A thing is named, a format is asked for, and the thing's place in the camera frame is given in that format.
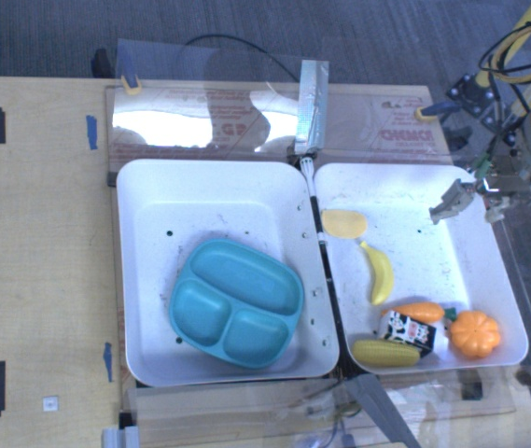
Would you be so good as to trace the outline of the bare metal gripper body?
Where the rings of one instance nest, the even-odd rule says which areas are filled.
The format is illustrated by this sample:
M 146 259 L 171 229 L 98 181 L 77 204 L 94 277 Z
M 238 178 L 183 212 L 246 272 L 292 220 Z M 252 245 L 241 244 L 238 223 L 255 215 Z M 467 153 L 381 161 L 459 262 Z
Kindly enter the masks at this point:
M 494 156 L 476 174 L 481 194 L 498 198 L 531 199 L 531 154 L 508 153 Z

